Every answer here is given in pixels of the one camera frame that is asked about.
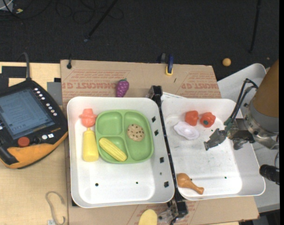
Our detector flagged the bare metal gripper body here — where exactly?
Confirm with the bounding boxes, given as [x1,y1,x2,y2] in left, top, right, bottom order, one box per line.
[226,117,280,150]

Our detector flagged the orange bell pepper green stem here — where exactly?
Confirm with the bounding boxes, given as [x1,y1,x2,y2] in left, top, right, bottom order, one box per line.
[200,112,217,128]

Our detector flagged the white plastic tray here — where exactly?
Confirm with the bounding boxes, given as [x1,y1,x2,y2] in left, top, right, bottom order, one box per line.
[160,97,267,202]
[67,96,176,209]

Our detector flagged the white fried egg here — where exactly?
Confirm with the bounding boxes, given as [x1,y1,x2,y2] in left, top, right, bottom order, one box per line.
[173,121,201,141]

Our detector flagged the thin black rod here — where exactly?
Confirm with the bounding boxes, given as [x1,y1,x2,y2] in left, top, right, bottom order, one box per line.
[155,95,183,205]

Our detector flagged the brown chicken drumstick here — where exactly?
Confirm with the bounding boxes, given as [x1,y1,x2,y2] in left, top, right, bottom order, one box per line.
[176,172,205,195]

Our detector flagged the white paper sheet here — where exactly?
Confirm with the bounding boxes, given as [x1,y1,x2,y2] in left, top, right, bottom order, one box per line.
[161,91,188,101]

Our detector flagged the green divided plate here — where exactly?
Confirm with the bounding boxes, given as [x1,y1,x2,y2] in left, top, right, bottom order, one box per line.
[95,109,155,165]

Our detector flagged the brown chocolate chip biscuit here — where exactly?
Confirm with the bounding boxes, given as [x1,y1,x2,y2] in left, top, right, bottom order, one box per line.
[126,123,146,142]

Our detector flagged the brown cardboard board red print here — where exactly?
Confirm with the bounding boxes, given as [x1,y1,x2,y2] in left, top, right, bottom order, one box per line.
[60,59,260,225]

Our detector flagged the yellow oval toy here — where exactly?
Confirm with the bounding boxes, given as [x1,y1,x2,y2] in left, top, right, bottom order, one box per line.
[137,209,158,225]

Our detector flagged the yellow corn cob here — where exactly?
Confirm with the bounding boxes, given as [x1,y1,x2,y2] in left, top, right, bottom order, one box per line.
[98,137,128,162]

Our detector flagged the purple grapes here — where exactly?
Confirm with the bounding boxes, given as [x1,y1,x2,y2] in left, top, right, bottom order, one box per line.
[115,78,130,98]

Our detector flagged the yellow mustard bottle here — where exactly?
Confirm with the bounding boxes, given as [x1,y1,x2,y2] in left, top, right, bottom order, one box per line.
[82,127,100,163]

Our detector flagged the orange toy figure with hat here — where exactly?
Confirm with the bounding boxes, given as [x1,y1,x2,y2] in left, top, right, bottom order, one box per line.
[78,108,98,128]

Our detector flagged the black cylinder on white bracket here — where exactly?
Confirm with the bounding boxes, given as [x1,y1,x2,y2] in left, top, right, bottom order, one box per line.
[259,163,280,186]

